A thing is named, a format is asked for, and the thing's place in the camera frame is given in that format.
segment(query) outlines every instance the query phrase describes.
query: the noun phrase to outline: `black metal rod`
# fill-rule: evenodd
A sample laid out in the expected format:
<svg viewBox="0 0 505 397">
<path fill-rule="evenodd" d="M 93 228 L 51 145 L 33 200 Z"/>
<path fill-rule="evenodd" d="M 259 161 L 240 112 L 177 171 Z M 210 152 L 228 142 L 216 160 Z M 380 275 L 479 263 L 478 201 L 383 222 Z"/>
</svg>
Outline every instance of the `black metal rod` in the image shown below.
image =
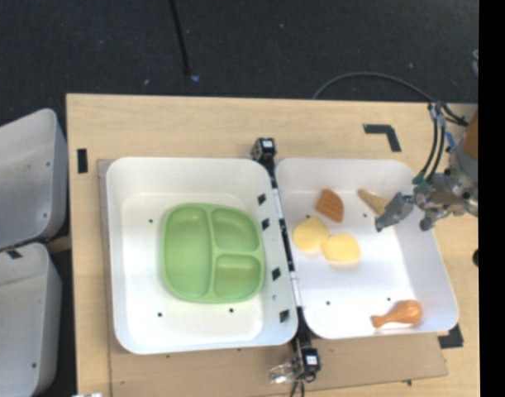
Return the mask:
<svg viewBox="0 0 505 397">
<path fill-rule="evenodd" d="M 183 59 L 183 71 L 186 75 L 190 75 L 192 73 L 192 70 L 189 65 L 188 51 L 186 50 L 183 28 L 180 23 L 179 11 L 177 10 L 177 3 L 175 0 L 169 0 L 169 7 L 171 9 L 171 15 L 173 17 L 173 22 L 175 25 L 175 32 L 177 33 L 177 38 L 179 40 L 180 54 Z"/>
</svg>

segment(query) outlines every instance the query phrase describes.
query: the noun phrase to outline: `table surface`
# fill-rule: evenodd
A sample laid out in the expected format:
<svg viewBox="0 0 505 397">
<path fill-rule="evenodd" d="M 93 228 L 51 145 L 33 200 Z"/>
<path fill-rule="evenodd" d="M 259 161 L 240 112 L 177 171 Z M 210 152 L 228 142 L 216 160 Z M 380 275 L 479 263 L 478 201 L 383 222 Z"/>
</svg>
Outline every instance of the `table surface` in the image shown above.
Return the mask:
<svg viewBox="0 0 505 397">
<path fill-rule="evenodd" d="M 476 106 L 450 105 L 472 117 Z M 402 151 L 364 124 L 390 125 Z M 462 132 L 451 127 L 455 139 Z M 260 98 L 183 98 L 69 94 L 67 139 L 77 386 L 105 396 L 284 395 L 269 385 L 272 361 L 286 347 L 137 356 L 122 350 L 107 311 L 98 162 L 120 157 L 245 157 L 261 136 L 273 137 L 277 158 L 399 160 L 417 172 L 431 146 L 425 103 L 335 102 Z M 86 151 L 87 169 L 81 164 Z M 479 395 L 478 219 L 439 221 L 434 230 L 460 308 L 463 347 L 441 350 L 435 334 L 378 340 L 315 340 L 324 369 L 306 394 L 332 396 Z M 403 380 L 417 379 L 411 386 Z"/>
</svg>

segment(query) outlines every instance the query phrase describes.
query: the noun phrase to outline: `green plate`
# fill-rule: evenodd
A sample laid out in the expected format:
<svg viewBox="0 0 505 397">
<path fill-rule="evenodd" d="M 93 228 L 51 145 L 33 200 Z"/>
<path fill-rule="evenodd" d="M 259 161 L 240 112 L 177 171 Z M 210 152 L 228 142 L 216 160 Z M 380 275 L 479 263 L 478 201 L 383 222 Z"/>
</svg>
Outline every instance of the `green plate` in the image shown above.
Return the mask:
<svg viewBox="0 0 505 397">
<path fill-rule="evenodd" d="M 161 257 L 164 282 L 181 299 L 235 303 L 263 286 L 259 225 L 236 208 L 207 203 L 171 208 L 164 217 Z"/>
</svg>

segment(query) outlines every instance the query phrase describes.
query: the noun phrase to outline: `gray plastic container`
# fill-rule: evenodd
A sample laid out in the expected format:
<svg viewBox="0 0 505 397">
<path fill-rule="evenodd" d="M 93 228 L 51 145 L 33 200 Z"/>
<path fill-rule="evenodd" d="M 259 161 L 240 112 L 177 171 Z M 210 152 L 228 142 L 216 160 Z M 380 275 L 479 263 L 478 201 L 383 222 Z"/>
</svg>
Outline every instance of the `gray plastic container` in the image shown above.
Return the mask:
<svg viewBox="0 0 505 397">
<path fill-rule="evenodd" d="M 55 377 L 62 283 L 39 241 L 63 226 L 67 180 L 52 110 L 0 127 L 0 397 L 37 395 Z"/>
</svg>

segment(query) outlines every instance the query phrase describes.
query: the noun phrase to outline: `robotic hand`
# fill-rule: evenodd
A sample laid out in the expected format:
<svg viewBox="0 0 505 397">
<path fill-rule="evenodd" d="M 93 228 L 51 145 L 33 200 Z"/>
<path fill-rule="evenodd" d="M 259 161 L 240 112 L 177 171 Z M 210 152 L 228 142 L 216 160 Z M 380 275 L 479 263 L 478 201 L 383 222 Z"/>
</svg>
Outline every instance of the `robotic hand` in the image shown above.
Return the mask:
<svg viewBox="0 0 505 397">
<path fill-rule="evenodd" d="M 442 106 L 429 107 L 434 122 L 435 145 L 425 168 L 413 180 L 413 195 L 397 193 L 386 206 L 385 213 L 375 220 L 377 231 L 382 231 L 406 218 L 414 205 L 425 212 L 420 228 L 428 231 L 438 219 L 450 214 L 471 213 L 478 217 L 478 110 L 468 125 L 457 146 L 452 145 L 452 137 L 445 131 L 445 116 Z M 432 172 L 426 177 L 426 170 L 436 153 L 437 130 L 441 130 L 440 148 Z M 449 165 L 442 174 L 435 172 L 444 147 L 445 137 L 450 142 Z"/>
</svg>

